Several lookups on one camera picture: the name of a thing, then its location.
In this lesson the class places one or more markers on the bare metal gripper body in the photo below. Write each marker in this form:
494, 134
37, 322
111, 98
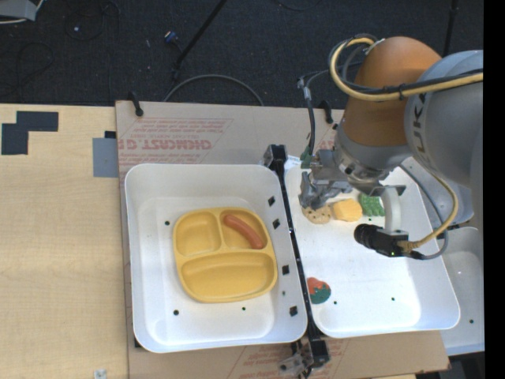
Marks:
330, 174

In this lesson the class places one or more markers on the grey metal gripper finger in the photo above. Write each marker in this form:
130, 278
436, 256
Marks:
322, 199
304, 192

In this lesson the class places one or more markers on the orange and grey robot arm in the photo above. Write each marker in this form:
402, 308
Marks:
394, 105

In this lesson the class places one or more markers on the beige chocolate chip biscuit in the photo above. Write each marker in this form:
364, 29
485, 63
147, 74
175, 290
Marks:
317, 215

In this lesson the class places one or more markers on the green toy grapes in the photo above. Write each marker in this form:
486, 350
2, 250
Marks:
371, 205

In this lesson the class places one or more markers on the thin black rod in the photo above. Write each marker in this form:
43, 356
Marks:
294, 243

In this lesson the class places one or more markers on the orange-red toy sausage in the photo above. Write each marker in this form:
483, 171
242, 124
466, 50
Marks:
244, 230

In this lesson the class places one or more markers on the red and green toy pizza slice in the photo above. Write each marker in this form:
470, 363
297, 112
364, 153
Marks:
317, 290

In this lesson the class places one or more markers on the white plastic tray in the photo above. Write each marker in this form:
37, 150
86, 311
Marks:
375, 286
158, 275

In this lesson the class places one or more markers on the yellow divided plate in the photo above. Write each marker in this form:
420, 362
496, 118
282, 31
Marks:
225, 271

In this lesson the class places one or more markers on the brown cardboard board red print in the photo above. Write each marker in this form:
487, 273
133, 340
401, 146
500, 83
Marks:
189, 136

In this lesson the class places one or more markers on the black cylinder on white bracket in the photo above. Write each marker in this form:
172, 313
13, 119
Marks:
378, 239

